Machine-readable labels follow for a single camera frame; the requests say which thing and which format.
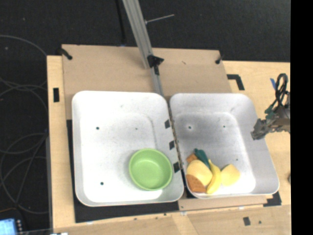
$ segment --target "banana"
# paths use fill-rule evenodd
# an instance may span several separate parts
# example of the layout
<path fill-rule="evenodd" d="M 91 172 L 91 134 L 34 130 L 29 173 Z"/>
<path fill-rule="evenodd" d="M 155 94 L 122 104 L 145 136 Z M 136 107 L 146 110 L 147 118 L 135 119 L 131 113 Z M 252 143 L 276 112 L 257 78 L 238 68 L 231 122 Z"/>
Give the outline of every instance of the banana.
<path fill-rule="evenodd" d="M 212 194 L 220 188 L 222 177 L 221 177 L 221 170 L 215 164 L 213 164 L 210 159 L 209 159 L 209 164 L 211 167 L 213 177 L 212 177 L 211 182 L 206 188 L 206 193 Z"/>

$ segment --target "screen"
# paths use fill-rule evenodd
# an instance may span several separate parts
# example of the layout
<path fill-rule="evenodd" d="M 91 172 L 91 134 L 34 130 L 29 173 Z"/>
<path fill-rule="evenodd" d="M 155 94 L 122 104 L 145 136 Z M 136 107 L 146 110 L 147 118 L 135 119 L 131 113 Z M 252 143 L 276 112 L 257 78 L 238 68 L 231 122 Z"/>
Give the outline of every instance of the screen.
<path fill-rule="evenodd" d="M 16 232 L 15 219 L 0 220 L 0 235 L 15 235 Z"/>

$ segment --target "white tray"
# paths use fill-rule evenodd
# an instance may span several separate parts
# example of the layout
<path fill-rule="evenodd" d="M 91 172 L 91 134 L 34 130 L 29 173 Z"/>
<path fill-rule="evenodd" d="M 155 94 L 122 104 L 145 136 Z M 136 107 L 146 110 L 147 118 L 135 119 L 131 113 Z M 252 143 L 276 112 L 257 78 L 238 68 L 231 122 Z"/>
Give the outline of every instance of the white tray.
<path fill-rule="evenodd" d="M 257 120 L 252 101 L 243 94 L 176 94 L 170 108 L 183 171 L 187 157 L 202 149 L 219 168 L 234 164 L 239 181 L 221 186 L 212 195 L 193 193 L 197 198 L 273 194 L 279 180 L 264 139 L 253 140 Z"/>
<path fill-rule="evenodd" d="M 162 151 L 174 165 L 168 105 L 155 93 L 77 93 L 72 100 L 75 191 L 87 206 L 117 206 L 174 202 L 184 185 L 180 170 L 161 190 L 139 189 L 128 163 L 143 148 Z"/>

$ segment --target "black floor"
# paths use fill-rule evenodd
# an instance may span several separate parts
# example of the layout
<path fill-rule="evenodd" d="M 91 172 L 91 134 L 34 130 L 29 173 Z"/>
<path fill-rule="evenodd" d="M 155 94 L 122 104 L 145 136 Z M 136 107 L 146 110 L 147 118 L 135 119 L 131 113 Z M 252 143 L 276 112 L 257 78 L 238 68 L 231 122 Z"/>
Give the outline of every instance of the black floor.
<path fill-rule="evenodd" d="M 291 0 L 139 1 L 146 20 L 175 14 L 148 24 L 153 47 L 218 49 L 225 60 L 290 61 Z M 119 5 L 126 41 L 115 0 L 0 0 L 0 214 L 16 208 L 29 230 L 49 227 L 41 142 L 48 135 L 45 55 L 61 44 L 135 46 Z"/>

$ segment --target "green plate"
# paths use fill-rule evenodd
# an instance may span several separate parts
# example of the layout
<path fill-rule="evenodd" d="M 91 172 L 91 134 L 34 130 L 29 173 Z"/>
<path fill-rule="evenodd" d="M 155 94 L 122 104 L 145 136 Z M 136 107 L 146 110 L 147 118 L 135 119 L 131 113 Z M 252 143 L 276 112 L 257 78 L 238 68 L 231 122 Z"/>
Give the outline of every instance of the green plate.
<path fill-rule="evenodd" d="M 160 151 L 142 149 L 134 153 L 129 162 L 133 182 L 145 190 L 165 188 L 172 180 L 173 168 L 169 159 Z"/>

